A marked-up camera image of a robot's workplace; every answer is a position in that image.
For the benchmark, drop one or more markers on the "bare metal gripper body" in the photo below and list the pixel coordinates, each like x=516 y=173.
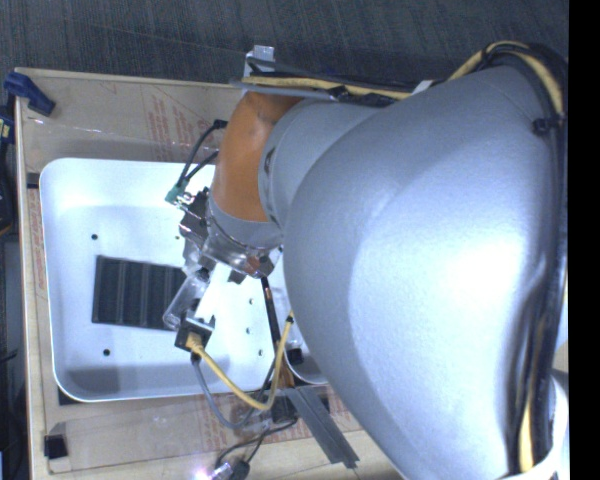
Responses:
x=230 y=259

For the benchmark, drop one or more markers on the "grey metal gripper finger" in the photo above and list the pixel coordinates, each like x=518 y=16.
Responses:
x=237 y=276
x=196 y=270

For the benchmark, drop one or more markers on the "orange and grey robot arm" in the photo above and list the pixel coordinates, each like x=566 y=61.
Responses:
x=420 y=248

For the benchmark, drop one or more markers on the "black ribbed rectangular pad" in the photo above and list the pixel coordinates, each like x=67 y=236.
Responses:
x=130 y=290

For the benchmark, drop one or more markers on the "brown cardboard board red print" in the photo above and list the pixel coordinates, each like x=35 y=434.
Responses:
x=130 y=113

